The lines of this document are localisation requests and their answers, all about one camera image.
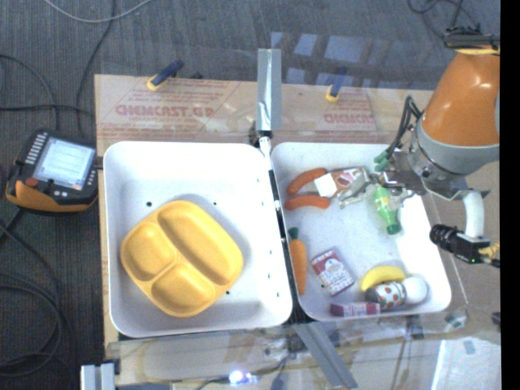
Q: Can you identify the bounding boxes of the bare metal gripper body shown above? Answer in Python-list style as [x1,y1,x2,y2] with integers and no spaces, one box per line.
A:
[377,148,469,201]

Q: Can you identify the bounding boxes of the brown and white carton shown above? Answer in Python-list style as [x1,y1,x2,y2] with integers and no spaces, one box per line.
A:
[313,167,369,199]

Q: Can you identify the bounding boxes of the white plastic tray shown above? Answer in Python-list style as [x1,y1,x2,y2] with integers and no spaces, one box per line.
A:
[102,140,294,339]
[270,141,453,323]

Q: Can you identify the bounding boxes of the green plastic bottle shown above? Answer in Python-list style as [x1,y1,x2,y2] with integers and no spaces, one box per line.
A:
[373,184,404,236]

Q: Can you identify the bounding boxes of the orange sausage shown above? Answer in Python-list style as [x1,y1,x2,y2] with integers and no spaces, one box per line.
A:
[284,193,331,211]
[286,167,328,197]

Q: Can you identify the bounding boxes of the red and white carton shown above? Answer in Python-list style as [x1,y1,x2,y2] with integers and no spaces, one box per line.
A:
[310,248,355,297]

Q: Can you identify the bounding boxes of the orange carrot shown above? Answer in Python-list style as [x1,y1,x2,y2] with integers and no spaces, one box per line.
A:
[287,227,308,297]

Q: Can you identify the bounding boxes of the yellow banana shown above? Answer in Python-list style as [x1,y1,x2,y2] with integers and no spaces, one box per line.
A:
[360,265,407,293]

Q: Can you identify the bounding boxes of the white bottle with strawberry print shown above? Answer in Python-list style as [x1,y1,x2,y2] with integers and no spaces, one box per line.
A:
[364,276,429,312]

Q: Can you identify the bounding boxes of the red rectangular box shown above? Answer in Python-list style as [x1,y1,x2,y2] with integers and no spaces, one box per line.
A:
[329,301,382,319]

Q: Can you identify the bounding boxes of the yellow divided plate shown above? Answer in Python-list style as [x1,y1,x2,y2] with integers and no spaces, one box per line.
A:
[119,199,245,319]

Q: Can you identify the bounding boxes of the brown cardboard board red print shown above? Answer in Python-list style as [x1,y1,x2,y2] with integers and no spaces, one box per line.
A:
[93,74,469,351]

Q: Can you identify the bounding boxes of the black cylinder on white bracket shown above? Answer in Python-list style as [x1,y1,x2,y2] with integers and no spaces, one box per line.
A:
[429,189,492,265]

